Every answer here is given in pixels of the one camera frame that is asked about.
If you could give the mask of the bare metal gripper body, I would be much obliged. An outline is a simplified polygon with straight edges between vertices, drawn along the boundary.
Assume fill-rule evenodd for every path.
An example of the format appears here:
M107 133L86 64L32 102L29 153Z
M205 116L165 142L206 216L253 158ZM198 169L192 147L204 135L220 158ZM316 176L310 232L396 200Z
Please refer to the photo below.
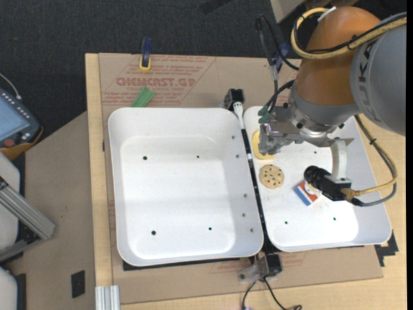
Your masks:
M275 136L290 134L292 143L309 142L318 147L325 147L328 135L338 128L337 125L315 121L292 105L287 108L276 107L265 126L273 146Z

